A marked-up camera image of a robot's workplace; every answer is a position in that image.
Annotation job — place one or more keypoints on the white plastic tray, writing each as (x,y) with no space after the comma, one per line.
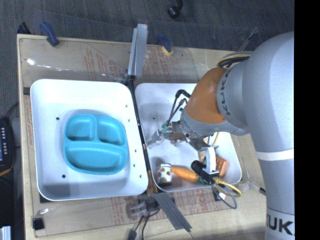
(155,104)
(82,94)

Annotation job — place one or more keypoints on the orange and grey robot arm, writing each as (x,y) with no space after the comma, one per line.
(262,104)

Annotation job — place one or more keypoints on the orange brown biscuit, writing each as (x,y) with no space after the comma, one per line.
(222,166)

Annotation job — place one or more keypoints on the blue divided plate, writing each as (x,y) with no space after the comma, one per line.
(96,146)

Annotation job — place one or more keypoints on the black cylinder on white bracket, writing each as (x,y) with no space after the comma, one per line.
(201,170)

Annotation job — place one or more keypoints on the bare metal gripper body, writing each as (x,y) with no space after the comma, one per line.
(176,132)

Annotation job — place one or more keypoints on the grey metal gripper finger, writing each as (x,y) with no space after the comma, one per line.
(156,137)
(199,144)

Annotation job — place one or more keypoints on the white can with orange print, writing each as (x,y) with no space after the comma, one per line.
(163,174)

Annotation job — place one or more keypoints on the orange carrot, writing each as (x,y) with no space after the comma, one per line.
(185,173)

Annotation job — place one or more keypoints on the brown cardboard board red print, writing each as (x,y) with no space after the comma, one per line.
(100,59)

